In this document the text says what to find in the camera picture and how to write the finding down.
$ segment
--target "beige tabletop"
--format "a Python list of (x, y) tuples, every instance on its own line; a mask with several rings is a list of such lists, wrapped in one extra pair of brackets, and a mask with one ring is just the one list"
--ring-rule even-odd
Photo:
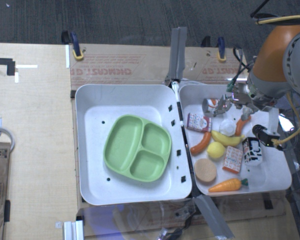
[[(18, 83), (14, 76), (7, 76), (7, 67), (0, 65), (2, 126), (15, 137), (7, 190), (10, 221), (4, 226), (5, 240), (61, 240), (60, 225), (76, 220), (78, 191), (72, 88), (66, 53), (64, 45), (0, 43), (0, 58), (13, 59), (20, 65)], [(9, 141), (4, 135), (0, 140)], [(299, 239), (290, 205), (281, 196), (276, 198), (280, 209), (277, 216), (245, 220), (226, 217), (235, 239)], [(219, 201), (221, 209), (227, 209), (224, 200)], [(156, 239), (157, 236), (158, 232), (152, 230), (94, 238)], [(185, 230), (180, 239), (215, 237), (208, 225), (201, 224)]]

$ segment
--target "pink labeled box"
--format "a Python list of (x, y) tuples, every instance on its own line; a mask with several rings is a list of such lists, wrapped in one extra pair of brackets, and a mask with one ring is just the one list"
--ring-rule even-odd
[(212, 118), (204, 115), (189, 113), (186, 128), (196, 132), (211, 132)]
[(225, 150), (222, 169), (234, 174), (240, 172), (243, 152), (232, 146), (228, 146)]

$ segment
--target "toy banana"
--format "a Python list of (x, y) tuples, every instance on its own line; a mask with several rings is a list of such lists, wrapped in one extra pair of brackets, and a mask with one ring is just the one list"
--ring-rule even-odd
[(245, 137), (244, 135), (228, 137), (216, 130), (212, 130), (211, 135), (216, 142), (220, 142), (224, 146), (231, 146), (231, 147), (237, 146), (241, 142), (241, 140)]

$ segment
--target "orange carrot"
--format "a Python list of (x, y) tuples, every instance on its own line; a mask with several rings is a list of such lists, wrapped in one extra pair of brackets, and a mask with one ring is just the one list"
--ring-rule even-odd
[(210, 139), (211, 139), (211, 132), (206, 131), (203, 135), (202, 140), (197, 145), (190, 148), (191, 154), (192, 155), (197, 155), (198, 153), (203, 151), (208, 146), (208, 144), (210, 142)]
[(251, 120), (251, 115), (249, 115), (247, 120), (242, 121), (241, 118), (236, 122), (236, 128), (235, 128), (235, 136), (241, 136), (241, 130), (244, 127), (244, 125)]
[(241, 180), (238, 178), (230, 178), (220, 182), (208, 189), (209, 192), (236, 191), (241, 188)]

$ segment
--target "toy lemon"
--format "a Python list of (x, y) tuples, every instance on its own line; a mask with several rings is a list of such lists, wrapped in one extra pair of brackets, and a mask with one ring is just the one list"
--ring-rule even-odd
[(211, 158), (218, 159), (224, 155), (226, 148), (220, 142), (214, 141), (209, 144), (206, 151)]

